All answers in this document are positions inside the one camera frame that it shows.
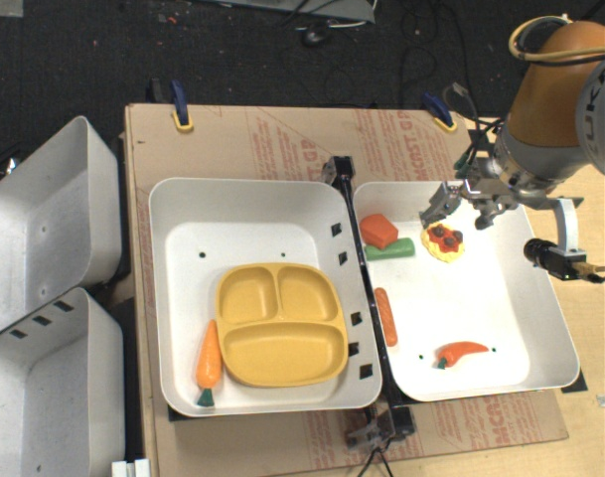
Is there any yellow and red pizza slice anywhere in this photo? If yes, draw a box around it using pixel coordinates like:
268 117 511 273
420 222 466 264

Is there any orange chili pepper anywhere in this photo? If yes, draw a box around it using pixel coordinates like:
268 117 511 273
434 341 491 371

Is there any green block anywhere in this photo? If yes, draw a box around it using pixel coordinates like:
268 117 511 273
364 237 416 262

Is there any white plastic tray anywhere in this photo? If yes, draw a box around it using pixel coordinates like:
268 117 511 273
0 115 124 343
0 286 127 477
352 180 581 403
148 177 383 418

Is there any thin black rod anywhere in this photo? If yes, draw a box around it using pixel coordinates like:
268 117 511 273
337 175 398 411

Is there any brown cardboard board red print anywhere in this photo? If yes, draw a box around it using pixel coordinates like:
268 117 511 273
124 102 570 477

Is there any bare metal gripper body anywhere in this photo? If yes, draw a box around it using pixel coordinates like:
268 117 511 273
459 159 551 214

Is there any yellow divided plate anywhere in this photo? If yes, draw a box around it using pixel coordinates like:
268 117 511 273
215 262 351 389

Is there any orange sausage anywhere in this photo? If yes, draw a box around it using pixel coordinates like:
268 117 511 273
374 286 399 348

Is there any orange carrot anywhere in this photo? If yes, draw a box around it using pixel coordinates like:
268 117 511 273
195 318 225 408

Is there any black block with thin wires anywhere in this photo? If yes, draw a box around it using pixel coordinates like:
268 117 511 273
321 155 357 186
345 404 416 449

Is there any orange block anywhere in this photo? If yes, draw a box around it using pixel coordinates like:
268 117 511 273
359 213 400 249

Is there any black cylinder on white bracket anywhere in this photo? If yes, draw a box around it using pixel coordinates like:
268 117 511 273
523 195 589 282

